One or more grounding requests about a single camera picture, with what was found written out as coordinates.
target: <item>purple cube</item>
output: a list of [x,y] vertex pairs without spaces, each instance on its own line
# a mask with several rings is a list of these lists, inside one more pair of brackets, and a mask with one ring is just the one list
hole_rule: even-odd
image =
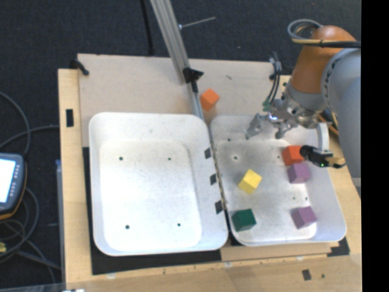
[[292,184],[305,183],[311,178],[308,166],[305,163],[293,163],[287,170],[289,182]]
[[298,229],[307,227],[317,221],[311,207],[300,207],[292,212],[293,221]]

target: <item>red-orange cube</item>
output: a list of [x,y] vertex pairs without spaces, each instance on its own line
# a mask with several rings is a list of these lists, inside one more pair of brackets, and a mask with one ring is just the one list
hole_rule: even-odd
[[282,151],[282,158],[285,165],[292,165],[293,163],[301,163],[304,158],[300,155],[301,146],[290,145]]
[[220,96],[212,89],[206,90],[203,94],[200,96],[200,103],[202,106],[202,109],[209,111],[216,102],[220,99]]

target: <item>wooden table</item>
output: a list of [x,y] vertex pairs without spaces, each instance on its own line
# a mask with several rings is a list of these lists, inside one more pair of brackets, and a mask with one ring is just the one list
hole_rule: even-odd
[[[169,58],[116,57],[80,54],[78,59],[90,70],[88,81],[97,88],[98,96],[112,94],[110,82],[127,83],[129,89],[142,89],[142,84],[159,81],[165,86],[180,84]],[[221,95],[217,108],[205,114],[209,123],[218,114],[252,114],[269,86],[272,66],[269,63],[243,61],[190,60],[193,69],[204,72],[198,82],[200,92],[214,88]],[[135,108],[85,101],[88,91],[84,75],[76,69],[58,70],[59,110],[61,125],[61,169],[64,232],[64,273],[68,289],[86,291],[360,291],[362,289],[361,203],[347,168],[330,170],[332,183],[345,217],[349,254],[328,257],[339,243],[267,246],[265,248],[231,247],[221,249],[222,261],[197,265],[147,268],[114,274],[92,274],[86,205],[82,147],[86,136],[83,128],[88,110],[147,111],[139,102]],[[105,85],[101,92],[98,86]],[[176,100],[167,112],[191,113],[188,99]],[[85,107],[86,103],[94,106]],[[154,112],[149,105],[149,112]],[[69,115],[73,122],[69,124]],[[342,151],[338,139],[331,134],[330,149],[335,156]]]

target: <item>device screen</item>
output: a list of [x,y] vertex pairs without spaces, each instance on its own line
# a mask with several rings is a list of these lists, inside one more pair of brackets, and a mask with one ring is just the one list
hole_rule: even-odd
[[5,203],[11,188],[16,161],[0,159],[0,202]]

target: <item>white tray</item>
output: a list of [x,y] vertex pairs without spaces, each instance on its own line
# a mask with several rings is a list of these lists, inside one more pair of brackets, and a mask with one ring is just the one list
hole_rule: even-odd
[[89,149],[97,247],[111,256],[222,247],[228,229],[209,148],[207,126],[193,115],[95,115]]
[[[235,238],[246,246],[341,240],[346,224],[328,169],[304,161],[311,179],[303,184],[291,184],[281,154],[288,145],[317,147],[316,131],[298,127],[286,132],[283,139],[276,139],[277,129],[265,124],[260,134],[246,140],[244,132],[251,120],[252,116],[218,116],[211,123],[230,221],[237,210],[248,208],[256,218],[256,225],[247,231],[236,232],[231,224]],[[237,186],[247,169],[263,177],[251,195]],[[297,229],[291,211],[305,206],[312,207],[317,222]]]

